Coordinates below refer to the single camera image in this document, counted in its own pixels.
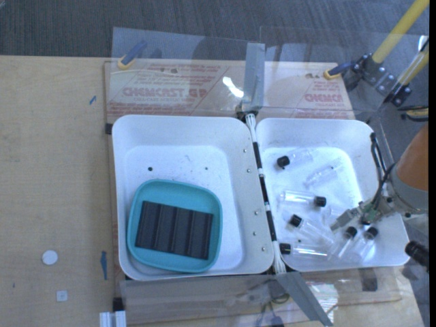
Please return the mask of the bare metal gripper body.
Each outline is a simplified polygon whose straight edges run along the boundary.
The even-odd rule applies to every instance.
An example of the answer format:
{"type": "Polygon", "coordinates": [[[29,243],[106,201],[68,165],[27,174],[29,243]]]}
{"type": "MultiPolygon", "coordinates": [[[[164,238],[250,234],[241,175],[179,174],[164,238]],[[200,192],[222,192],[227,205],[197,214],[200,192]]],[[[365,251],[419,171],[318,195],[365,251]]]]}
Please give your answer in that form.
{"type": "Polygon", "coordinates": [[[381,221],[385,217],[398,213],[399,198],[397,196],[380,195],[373,199],[360,202],[358,205],[359,222],[363,225],[371,225],[381,221]]]}

